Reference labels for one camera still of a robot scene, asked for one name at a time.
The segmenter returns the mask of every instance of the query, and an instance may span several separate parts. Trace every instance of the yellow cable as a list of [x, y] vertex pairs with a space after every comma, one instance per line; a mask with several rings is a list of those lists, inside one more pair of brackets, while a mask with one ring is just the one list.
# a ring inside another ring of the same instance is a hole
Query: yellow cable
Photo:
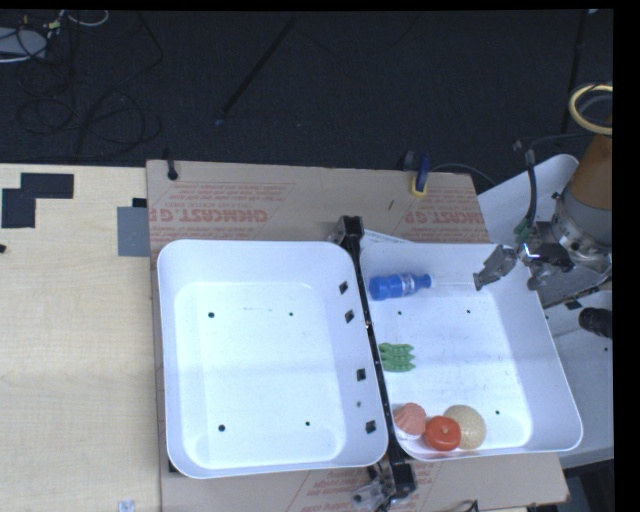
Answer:
[[601, 126], [599, 124], [595, 124], [595, 123], [592, 123], [590, 121], [587, 121], [582, 116], [582, 114], [580, 114], [580, 112], [578, 112], [578, 109], [576, 108], [576, 102], [578, 101], [578, 99], [583, 94], [585, 94], [586, 92], [591, 92], [591, 91], [606, 91], [606, 92], [610, 92], [611, 94], [613, 94], [613, 85], [588, 84], [588, 85], [585, 85], [585, 86], [580, 87], [579, 89], [577, 89], [571, 95], [571, 98], [569, 99], [569, 112], [571, 113], [571, 117], [573, 117], [573, 120], [576, 123], [578, 123], [580, 126], [585, 128], [586, 130], [589, 130], [590, 132], [599, 133], [601, 135], [613, 136], [613, 127], [612, 126]]

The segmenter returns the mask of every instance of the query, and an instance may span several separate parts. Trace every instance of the blue bottle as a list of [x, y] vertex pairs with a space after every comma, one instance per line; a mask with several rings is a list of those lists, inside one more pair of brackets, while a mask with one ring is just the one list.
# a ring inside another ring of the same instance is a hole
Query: blue bottle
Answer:
[[385, 300], [413, 295], [421, 288], [431, 287], [431, 276], [410, 273], [373, 277], [369, 281], [369, 293], [373, 300]]

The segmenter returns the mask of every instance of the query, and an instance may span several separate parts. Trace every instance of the wooden surface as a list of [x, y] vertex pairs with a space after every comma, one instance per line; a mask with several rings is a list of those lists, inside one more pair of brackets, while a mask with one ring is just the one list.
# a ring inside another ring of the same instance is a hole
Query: wooden surface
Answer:
[[145, 170], [0, 165], [0, 187], [20, 171], [72, 173], [75, 191], [0, 228], [0, 509], [159, 510], [149, 259], [117, 251]]

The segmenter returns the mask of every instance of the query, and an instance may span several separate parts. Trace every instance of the blue clamp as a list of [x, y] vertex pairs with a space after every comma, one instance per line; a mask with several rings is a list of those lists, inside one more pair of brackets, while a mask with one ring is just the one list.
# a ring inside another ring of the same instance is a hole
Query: blue clamp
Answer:
[[420, 153], [420, 168], [413, 178], [411, 193], [417, 197], [424, 197], [427, 194], [427, 175], [431, 167], [431, 159], [426, 153]]

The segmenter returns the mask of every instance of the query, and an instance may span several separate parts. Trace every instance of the tray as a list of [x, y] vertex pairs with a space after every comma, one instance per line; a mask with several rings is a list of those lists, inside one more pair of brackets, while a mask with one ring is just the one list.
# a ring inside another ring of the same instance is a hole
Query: tray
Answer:
[[414, 347], [408, 372], [384, 372], [392, 409], [406, 402], [428, 416], [466, 404], [483, 416], [476, 450], [439, 452], [399, 439], [412, 457], [435, 459], [565, 451], [582, 439], [582, 423], [538, 295], [521, 263], [477, 291], [473, 273], [492, 244], [374, 243], [361, 254], [365, 282], [398, 272], [428, 273], [430, 288], [368, 302], [378, 344]]
[[192, 478], [367, 466], [384, 411], [353, 262], [329, 242], [158, 257], [167, 449]]

